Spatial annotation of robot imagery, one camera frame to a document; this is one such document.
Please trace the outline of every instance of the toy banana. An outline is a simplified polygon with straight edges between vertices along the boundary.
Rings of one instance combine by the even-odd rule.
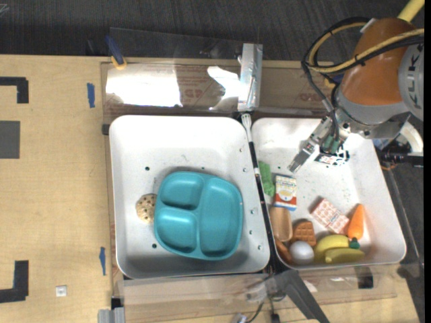
[[[314,261],[324,262],[326,251],[336,248],[349,248],[349,238],[341,234],[331,234],[323,237],[314,247]]]
[[[350,263],[357,262],[365,256],[365,253],[358,249],[337,248],[330,249],[325,253],[326,263]]]

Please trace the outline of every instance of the toy carrot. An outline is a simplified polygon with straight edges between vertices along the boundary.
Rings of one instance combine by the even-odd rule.
[[[347,236],[350,239],[361,239],[364,235],[364,206],[359,204],[350,219],[349,227],[347,228]]]

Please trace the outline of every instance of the pink box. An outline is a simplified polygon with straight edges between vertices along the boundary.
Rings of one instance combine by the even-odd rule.
[[[327,199],[319,202],[311,215],[336,234],[343,234],[344,228],[349,223],[349,218],[336,209]]]

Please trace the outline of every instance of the blue tape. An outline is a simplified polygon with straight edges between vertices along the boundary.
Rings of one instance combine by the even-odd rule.
[[[106,256],[105,256],[105,248],[103,246],[100,247],[99,260],[100,260],[100,264],[102,265],[103,276],[106,276]]]
[[[87,83],[87,97],[90,108],[95,108],[94,101],[96,100],[96,95],[94,94],[94,85],[92,83]]]

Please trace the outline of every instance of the sink basin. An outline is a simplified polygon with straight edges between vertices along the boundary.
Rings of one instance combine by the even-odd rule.
[[[248,140],[239,122],[226,117],[122,116],[111,124],[109,139],[117,263],[125,275],[147,279],[255,273],[265,268],[267,232]],[[139,198],[159,194],[163,180],[175,172],[217,176],[237,187],[243,218],[240,241],[231,256],[208,260],[170,252],[157,240],[154,224],[138,217]],[[195,205],[177,204],[183,205],[185,213]],[[186,231],[193,230],[195,223],[198,226],[198,221],[189,219]],[[193,247],[192,243],[185,249]],[[204,242],[203,249],[211,254],[214,247]]]

